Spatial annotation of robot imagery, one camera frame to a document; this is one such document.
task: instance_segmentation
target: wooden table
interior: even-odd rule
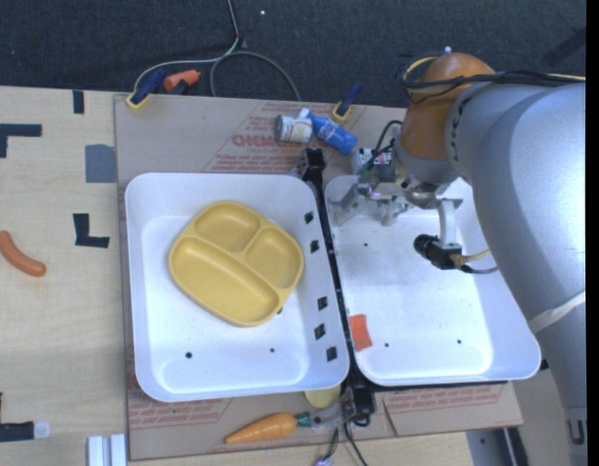
[[[114,95],[0,86],[0,126],[42,124],[40,138],[9,136],[0,157],[0,230],[47,264],[42,278],[0,253],[1,421],[50,424],[50,436],[0,443],[0,465],[85,464],[87,437],[124,434],[126,396],[117,187],[87,183],[85,147],[114,145]],[[74,214],[107,248],[78,247]],[[472,464],[465,433],[360,443],[372,465]],[[326,446],[147,461],[147,465],[311,465]],[[348,444],[337,465],[359,461]]]

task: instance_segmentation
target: white tray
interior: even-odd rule
[[[332,180],[327,200],[341,200],[355,181]],[[470,186],[459,180],[443,197],[463,199],[456,211],[463,253],[485,250]],[[348,316],[366,315],[373,342],[355,351],[366,378],[395,386],[519,380],[536,373],[539,346],[499,272],[441,271],[414,250],[417,235],[439,235],[436,211],[411,209],[391,226],[381,225],[376,206],[341,226],[328,214]],[[491,257],[472,263],[478,269],[492,265]]]
[[[207,312],[173,282],[170,247],[204,207],[235,200],[281,226],[305,268],[282,311],[237,327]],[[177,402],[323,389],[349,371],[336,292],[315,197],[279,175],[150,173],[125,193],[135,370],[150,397]]]

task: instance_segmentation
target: orange carrot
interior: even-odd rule
[[[291,413],[276,413],[248,424],[225,438],[226,444],[242,444],[260,440],[282,439],[297,427],[297,419]]]

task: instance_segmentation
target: yellow divided plate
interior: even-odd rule
[[[202,210],[174,242],[170,274],[191,299],[238,326],[256,326],[283,306],[304,257],[277,224],[239,202]]]

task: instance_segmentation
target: sausage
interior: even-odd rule
[[[40,277],[47,271],[45,264],[21,252],[15,245],[10,233],[5,230],[0,231],[0,251],[11,264],[28,275]]]

